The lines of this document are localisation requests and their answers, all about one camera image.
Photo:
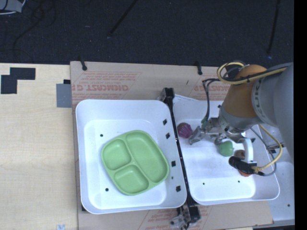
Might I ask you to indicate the orange toy food piece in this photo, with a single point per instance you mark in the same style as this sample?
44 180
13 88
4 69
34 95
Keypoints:
245 174

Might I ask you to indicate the green toy apple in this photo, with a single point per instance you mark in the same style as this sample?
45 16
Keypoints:
226 148

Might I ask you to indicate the white printed paper sheet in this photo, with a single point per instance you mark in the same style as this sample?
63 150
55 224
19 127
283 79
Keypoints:
185 97

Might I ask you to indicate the purple toy cupcake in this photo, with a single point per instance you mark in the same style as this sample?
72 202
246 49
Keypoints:
184 130

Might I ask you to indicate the brown toy doughnut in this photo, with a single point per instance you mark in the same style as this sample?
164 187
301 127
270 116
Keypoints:
239 153

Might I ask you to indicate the white plastic tray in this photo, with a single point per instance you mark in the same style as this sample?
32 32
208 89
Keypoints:
93 176
211 171

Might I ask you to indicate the black cylinder on white bracket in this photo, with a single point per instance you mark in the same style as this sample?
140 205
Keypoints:
248 150

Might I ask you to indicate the green divided plate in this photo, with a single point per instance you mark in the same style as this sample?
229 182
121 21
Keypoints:
141 152

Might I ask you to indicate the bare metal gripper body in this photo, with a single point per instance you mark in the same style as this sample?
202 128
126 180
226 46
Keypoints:
217 128

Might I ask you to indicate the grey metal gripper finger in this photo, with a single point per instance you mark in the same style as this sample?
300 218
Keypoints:
220 139
196 136

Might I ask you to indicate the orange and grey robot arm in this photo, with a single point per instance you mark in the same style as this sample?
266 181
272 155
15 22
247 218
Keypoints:
273 97

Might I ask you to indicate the brown cardboard board red print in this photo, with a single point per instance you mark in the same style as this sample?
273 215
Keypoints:
144 80

